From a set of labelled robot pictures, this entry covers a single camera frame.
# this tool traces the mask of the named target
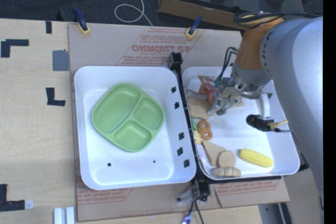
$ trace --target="table surface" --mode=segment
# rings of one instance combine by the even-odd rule
[[[32,200],[33,209],[0,212],[0,223],[52,223],[52,210],[76,206],[69,71],[53,71],[52,51],[68,51],[68,23],[0,19],[0,40],[29,39],[0,58],[0,184],[7,200]],[[47,105],[46,88],[55,88]],[[180,223],[185,213],[133,217],[134,223]],[[205,223],[262,223],[258,206],[203,210]],[[129,218],[89,223],[128,223]],[[194,212],[194,223],[201,223]]]

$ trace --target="toy donut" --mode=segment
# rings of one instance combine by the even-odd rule
[[[200,121],[197,125],[197,128],[199,134],[201,135],[201,138],[203,138],[204,140],[210,140],[212,138],[212,131],[210,129],[211,127],[207,121]]]

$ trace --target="green divided plate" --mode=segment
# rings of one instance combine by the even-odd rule
[[[165,114],[148,94],[128,83],[112,87],[91,114],[94,128],[128,152],[146,148],[160,131]]]

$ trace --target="blue clamp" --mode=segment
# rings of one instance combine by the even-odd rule
[[[73,12],[75,14],[75,17],[78,21],[78,27],[82,31],[83,34],[87,34],[90,32],[90,28],[86,23],[86,20],[83,16],[83,13],[80,11],[79,8],[73,8]]]
[[[197,19],[195,20],[195,22],[193,23],[193,25],[191,27],[189,27],[187,29],[187,31],[185,32],[185,36],[187,38],[193,38],[196,34],[196,28],[199,26],[199,24],[202,21],[202,17],[198,16]]]

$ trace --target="white cable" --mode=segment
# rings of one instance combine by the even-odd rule
[[[146,16],[145,13],[144,13],[145,5],[143,4],[143,1],[140,0],[140,2],[141,2],[141,4],[142,4],[142,10],[139,10],[137,7],[132,6],[132,5],[129,5],[129,4],[120,4],[120,5],[118,5],[118,6],[114,9],[114,15],[116,16],[116,18],[117,18],[118,20],[120,20],[120,21],[122,21],[122,22],[124,22],[124,23],[134,23],[134,22],[137,22],[137,21],[140,20],[140,19],[142,18],[142,16],[143,16],[143,17],[146,18],[146,20],[149,22],[149,24],[150,24],[151,26],[153,26],[152,22],[147,18],[147,16]],[[120,17],[117,15],[117,9],[120,8],[120,7],[132,7],[132,8],[134,8],[135,10],[137,10],[138,12],[140,12],[141,15],[140,15],[137,19],[135,19],[135,20],[124,20],[124,19],[120,18]]]

